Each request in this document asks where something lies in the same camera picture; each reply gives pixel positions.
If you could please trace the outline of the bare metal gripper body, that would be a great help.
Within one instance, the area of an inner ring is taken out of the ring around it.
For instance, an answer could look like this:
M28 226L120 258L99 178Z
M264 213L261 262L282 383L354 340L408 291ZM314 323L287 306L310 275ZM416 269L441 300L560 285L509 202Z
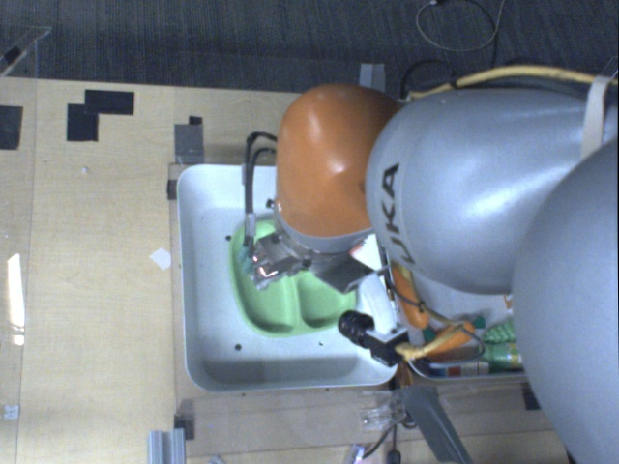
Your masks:
M252 246L251 278L258 290L307 270L311 264L309 252L281 232L268 234Z

